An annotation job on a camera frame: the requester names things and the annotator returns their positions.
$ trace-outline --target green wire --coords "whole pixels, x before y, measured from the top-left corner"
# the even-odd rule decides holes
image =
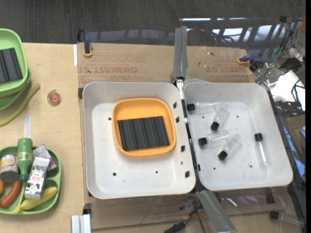
[[[24,98],[23,102],[20,104],[17,110],[15,110],[8,118],[0,121],[0,127],[8,124],[10,121],[12,121],[14,118],[16,118],[26,107],[29,100],[32,98],[32,96],[37,92],[37,90],[40,89],[40,85],[36,84],[35,87],[30,91],[30,93]]]

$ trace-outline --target toy banana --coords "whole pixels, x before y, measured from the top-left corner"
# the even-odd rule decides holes
[[[48,201],[51,199],[56,193],[58,189],[57,187],[49,187],[43,190],[42,192],[42,197],[40,200],[35,200],[35,199],[26,199],[23,201],[23,203],[20,206],[17,206],[15,210],[18,212],[20,210],[30,210],[45,201]]]

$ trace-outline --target green plastic tray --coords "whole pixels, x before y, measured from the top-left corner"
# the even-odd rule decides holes
[[[0,158],[2,158],[6,154],[15,154],[16,155],[17,150],[18,150],[17,145],[11,145],[11,146],[4,147],[4,148],[0,149]],[[48,151],[50,152],[53,160],[57,164],[57,168],[51,172],[48,172],[47,179],[46,179],[46,182],[44,184],[44,189],[48,188],[48,187],[56,186],[58,188],[58,190],[57,190],[57,193],[54,195],[54,197],[49,199],[48,201],[45,201],[41,205],[38,205],[37,207],[35,207],[31,210],[27,210],[27,211],[20,210],[19,212],[17,212],[15,210],[15,207],[20,206],[22,204],[22,202],[25,200],[24,191],[25,191],[26,182],[24,182],[18,197],[8,207],[3,208],[0,206],[0,213],[15,214],[15,215],[37,214],[37,213],[42,213],[44,211],[49,210],[56,203],[56,201],[58,199],[58,195],[59,195],[59,191],[60,191],[60,183],[61,183],[61,162],[60,162],[58,155],[53,150],[48,149]],[[8,194],[8,192],[11,190],[11,186],[12,186],[12,183],[5,183],[4,184],[4,191],[0,195],[0,200],[2,200],[6,196],[6,194]]]
[[[11,94],[9,96],[5,96],[3,98],[0,98],[0,111],[5,110],[6,108],[10,107],[11,104],[19,98],[19,96],[23,93],[23,91],[26,89],[27,85],[29,84],[31,80],[31,71],[28,69],[28,79],[26,81],[25,86],[17,93]]]
[[[28,68],[24,47],[19,35],[10,29],[0,29],[0,39],[0,50],[15,48],[20,71],[23,75],[23,78],[20,80],[0,83],[1,98],[17,93],[25,86],[28,80]]]

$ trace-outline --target clear plastic tube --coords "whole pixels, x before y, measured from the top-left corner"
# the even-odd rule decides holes
[[[305,221],[302,218],[285,212],[270,211],[270,218],[296,225],[301,229],[305,227]]]
[[[213,118],[213,123],[210,128],[214,131],[218,130],[219,126],[222,125],[229,115],[229,105],[227,103],[221,103],[216,110],[216,114]]]
[[[243,138],[239,134],[234,134],[230,141],[223,146],[222,151],[218,154],[218,158],[223,161],[228,155],[232,155],[242,146],[242,140]]]
[[[267,154],[267,148],[265,145],[265,141],[263,140],[262,134],[257,133],[254,135],[255,137],[255,149],[256,149],[256,155],[258,158],[258,163],[261,167],[265,167],[270,163],[268,154]]]
[[[187,110],[188,111],[195,110],[196,112],[208,112],[208,111],[214,112],[216,110],[215,109],[216,104],[217,104],[216,102],[198,101],[198,102],[187,104]]]
[[[229,138],[230,133],[228,130],[220,130],[208,134],[206,137],[199,139],[199,145],[216,146],[223,144]]]

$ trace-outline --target toy sausage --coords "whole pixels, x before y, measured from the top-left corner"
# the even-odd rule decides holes
[[[2,207],[8,207],[16,199],[21,190],[22,184],[23,183],[19,181],[19,179],[13,182],[10,192],[0,202]]]
[[[0,180],[0,195],[4,190],[4,182],[2,180]]]

